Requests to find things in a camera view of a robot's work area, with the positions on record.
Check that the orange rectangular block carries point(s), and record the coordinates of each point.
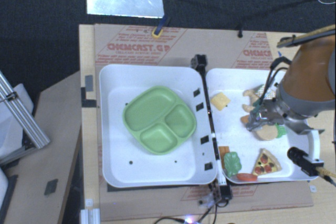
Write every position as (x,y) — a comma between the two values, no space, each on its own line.
(223,153)

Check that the red toy sausage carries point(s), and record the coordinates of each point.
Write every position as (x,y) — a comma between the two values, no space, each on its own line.
(247,177)

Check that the thin black and white rod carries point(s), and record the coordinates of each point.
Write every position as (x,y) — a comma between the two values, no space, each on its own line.
(208,110)

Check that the green toy broccoli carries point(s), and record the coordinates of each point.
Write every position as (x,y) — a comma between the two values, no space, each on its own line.
(232,164)

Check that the tan toy sandwich, green lettuce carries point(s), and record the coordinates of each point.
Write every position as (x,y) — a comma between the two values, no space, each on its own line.
(267,133)

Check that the green divided plate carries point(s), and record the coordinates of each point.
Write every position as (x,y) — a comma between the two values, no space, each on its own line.
(152,118)

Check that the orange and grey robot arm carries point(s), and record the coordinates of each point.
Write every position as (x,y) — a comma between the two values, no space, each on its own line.
(307,70)

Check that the orange toy carrot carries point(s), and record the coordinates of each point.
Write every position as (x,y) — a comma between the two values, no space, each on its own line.
(244,119)

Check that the white plastic tray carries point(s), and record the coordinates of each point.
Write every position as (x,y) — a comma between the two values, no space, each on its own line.
(236,133)
(115,139)

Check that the toy pizza slice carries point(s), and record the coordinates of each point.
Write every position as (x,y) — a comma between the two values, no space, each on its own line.
(266,164)

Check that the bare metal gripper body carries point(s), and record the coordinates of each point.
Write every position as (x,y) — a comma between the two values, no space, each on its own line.
(278,110)

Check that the black cylinder on white bracket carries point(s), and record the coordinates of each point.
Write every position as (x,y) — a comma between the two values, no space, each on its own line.
(302,160)

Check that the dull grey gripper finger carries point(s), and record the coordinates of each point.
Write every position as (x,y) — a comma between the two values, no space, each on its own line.
(263,123)
(252,119)

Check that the pale speckled toy food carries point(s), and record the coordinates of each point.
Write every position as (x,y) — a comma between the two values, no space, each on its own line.
(262,91)

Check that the brown cardboard board, red print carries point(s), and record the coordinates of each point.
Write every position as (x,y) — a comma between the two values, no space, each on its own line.
(147,44)

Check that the tan toy croissant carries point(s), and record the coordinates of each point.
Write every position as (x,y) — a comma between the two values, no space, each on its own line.
(250,95)

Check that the yellow toy biscuit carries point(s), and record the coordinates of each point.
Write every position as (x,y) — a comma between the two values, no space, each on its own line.
(220,101)

